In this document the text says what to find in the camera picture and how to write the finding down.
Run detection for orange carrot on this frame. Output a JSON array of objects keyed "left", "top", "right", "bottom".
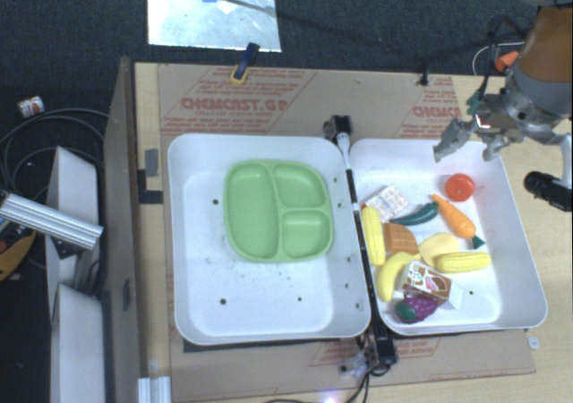
[{"left": 430, "top": 193, "right": 487, "bottom": 251}]

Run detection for brown waffle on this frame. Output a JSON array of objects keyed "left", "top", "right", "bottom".
[{"left": 383, "top": 221, "right": 420, "bottom": 256}]

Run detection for brown cardboard board red print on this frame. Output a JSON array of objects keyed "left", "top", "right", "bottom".
[{"left": 156, "top": 63, "right": 537, "bottom": 403}]

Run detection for yellow banana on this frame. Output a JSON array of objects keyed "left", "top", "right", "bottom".
[{"left": 374, "top": 251, "right": 422, "bottom": 303}]

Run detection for white plastic tray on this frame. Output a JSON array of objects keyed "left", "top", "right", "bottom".
[
  {"left": 167, "top": 132, "right": 372, "bottom": 347},
  {"left": 347, "top": 137, "right": 549, "bottom": 337}
]

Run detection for black cylinder on white bracket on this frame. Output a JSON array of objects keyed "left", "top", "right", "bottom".
[{"left": 523, "top": 132, "right": 573, "bottom": 212}]

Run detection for orange and white small can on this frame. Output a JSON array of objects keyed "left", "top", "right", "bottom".
[{"left": 17, "top": 95, "right": 47, "bottom": 119}]

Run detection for green divided plate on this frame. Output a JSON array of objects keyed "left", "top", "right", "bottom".
[{"left": 222, "top": 159, "right": 336, "bottom": 264}]

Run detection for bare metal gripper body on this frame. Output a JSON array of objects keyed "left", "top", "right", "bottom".
[{"left": 473, "top": 88, "right": 573, "bottom": 146}]

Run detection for thin black and white rod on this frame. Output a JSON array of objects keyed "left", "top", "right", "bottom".
[{"left": 338, "top": 132, "right": 382, "bottom": 336}]

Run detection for white and brown carton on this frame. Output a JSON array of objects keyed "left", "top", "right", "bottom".
[{"left": 401, "top": 260, "right": 465, "bottom": 311}]

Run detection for yellow corn cob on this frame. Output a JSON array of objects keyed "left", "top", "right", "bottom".
[
  {"left": 436, "top": 251, "right": 492, "bottom": 275},
  {"left": 360, "top": 206, "right": 387, "bottom": 267}
]

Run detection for dark green pepper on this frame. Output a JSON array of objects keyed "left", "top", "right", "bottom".
[{"left": 389, "top": 201, "right": 440, "bottom": 227}]

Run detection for purple grapes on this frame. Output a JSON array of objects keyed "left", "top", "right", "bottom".
[{"left": 393, "top": 295, "right": 440, "bottom": 325}]

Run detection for black block with thin wires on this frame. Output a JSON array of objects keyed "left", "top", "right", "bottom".
[
  {"left": 322, "top": 114, "right": 355, "bottom": 141},
  {"left": 373, "top": 325, "right": 399, "bottom": 367}
]

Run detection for red tomato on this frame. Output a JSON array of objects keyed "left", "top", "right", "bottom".
[{"left": 444, "top": 172, "right": 476, "bottom": 203}]

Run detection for pale yellow potato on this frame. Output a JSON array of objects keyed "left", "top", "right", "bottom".
[{"left": 418, "top": 232, "right": 462, "bottom": 269}]

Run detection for white and red packet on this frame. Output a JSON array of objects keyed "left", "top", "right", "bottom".
[{"left": 361, "top": 184, "right": 410, "bottom": 223}]

